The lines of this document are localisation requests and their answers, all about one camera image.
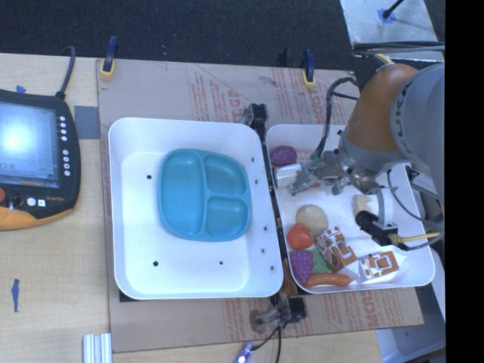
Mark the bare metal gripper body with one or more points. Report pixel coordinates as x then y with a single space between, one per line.
332 165

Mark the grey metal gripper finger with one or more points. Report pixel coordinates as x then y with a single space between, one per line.
340 187
302 182

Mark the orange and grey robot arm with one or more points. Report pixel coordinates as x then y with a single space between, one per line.
401 119

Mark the cream toy food piece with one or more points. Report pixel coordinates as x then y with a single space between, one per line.
361 204

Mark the purple toy grapes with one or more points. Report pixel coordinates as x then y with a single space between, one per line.
301 265
283 155

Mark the thin black and white rod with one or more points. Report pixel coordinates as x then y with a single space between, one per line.
275 202

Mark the beige toy bread roll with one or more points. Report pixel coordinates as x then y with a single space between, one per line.
312 218

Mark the red toy tomato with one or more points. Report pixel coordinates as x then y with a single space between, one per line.
298 237

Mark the orange and white carton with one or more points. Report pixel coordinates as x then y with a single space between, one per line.
380 265
336 250

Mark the white plastic tray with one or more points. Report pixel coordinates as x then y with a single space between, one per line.
378 240
189 270

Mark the green toy vegetable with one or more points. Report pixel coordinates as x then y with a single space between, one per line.
320 263

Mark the orange toy carrot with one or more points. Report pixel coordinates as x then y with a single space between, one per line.
327 280

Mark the blue divided plate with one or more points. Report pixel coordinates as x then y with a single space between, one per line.
196 195

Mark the brown cardboard board red print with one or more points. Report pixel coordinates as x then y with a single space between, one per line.
170 89

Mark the black cylinder on white bracket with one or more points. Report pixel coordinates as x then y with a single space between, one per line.
372 223

